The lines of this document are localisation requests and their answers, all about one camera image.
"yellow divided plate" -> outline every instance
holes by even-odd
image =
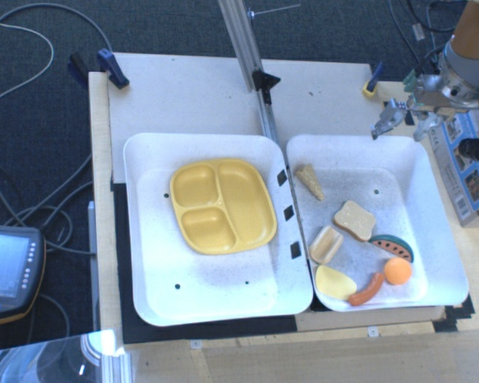
[[[170,191],[179,228],[200,253],[251,250],[268,243],[277,230],[263,178],[244,160],[187,164],[172,175]]]

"toy sausage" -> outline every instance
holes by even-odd
[[[378,291],[383,285],[383,281],[385,281],[385,276],[381,272],[374,273],[366,289],[361,290],[356,294],[350,295],[350,297],[348,298],[348,302],[352,306],[358,306],[362,305],[363,303],[366,303],[378,293]]]

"display screen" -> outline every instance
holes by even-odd
[[[0,296],[16,298],[28,248],[26,237],[0,235]]]

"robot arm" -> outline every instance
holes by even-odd
[[[479,109],[479,0],[470,1],[440,54],[438,75],[410,76],[403,81],[406,103],[390,101],[371,128],[373,139],[399,125],[409,110],[417,117],[415,140],[455,113]]]

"cardboard box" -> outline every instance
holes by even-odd
[[[479,227],[479,161],[459,152],[464,139],[479,138],[479,111],[458,113],[430,131],[441,177],[463,227]]]

